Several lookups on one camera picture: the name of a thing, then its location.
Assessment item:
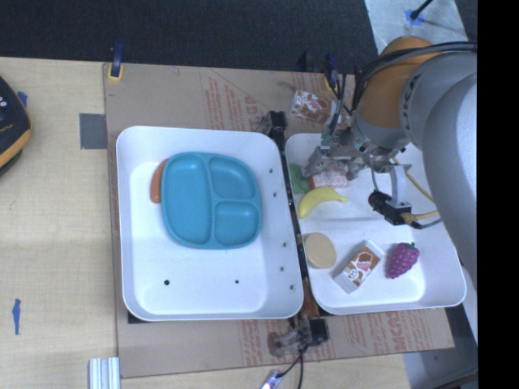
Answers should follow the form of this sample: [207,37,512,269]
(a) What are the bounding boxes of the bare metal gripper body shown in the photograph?
[318,130,407,173]

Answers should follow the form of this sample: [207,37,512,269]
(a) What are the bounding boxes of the white packet with red print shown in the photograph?
[308,169,350,190]

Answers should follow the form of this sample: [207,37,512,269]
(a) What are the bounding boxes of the green broccoli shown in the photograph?
[288,163,311,196]

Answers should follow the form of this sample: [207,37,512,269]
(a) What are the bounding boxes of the yellow banana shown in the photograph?
[297,186,349,220]

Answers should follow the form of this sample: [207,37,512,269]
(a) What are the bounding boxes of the white and brown carton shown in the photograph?
[332,239,385,295]
[289,89,344,126]

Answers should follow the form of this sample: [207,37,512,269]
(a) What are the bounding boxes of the tan round biscuit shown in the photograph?
[303,232,337,270]

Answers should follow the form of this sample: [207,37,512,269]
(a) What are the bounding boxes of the thin black and white rod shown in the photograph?
[278,135,314,320]

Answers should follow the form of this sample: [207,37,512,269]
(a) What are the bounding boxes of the purple grapes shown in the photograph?
[384,242,421,280]

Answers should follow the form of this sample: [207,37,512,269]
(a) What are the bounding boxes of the blue divided plate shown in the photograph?
[161,151,264,251]

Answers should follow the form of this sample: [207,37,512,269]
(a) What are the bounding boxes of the white plastic tray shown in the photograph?
[115,126,305,323]
[285,132,468,316]

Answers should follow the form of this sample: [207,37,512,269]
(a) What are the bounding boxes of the brown cardboard board red print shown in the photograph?
[103,62,456,378]

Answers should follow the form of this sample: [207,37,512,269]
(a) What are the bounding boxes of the orange sausage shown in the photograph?
[149,158,169,204]

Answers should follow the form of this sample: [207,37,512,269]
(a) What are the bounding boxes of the black cylinder on white bracket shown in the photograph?
[367,164,413,227]

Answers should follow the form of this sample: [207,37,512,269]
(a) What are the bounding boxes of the black block with thin wires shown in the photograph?
[309,318,329,344]
[266,110,288,138]

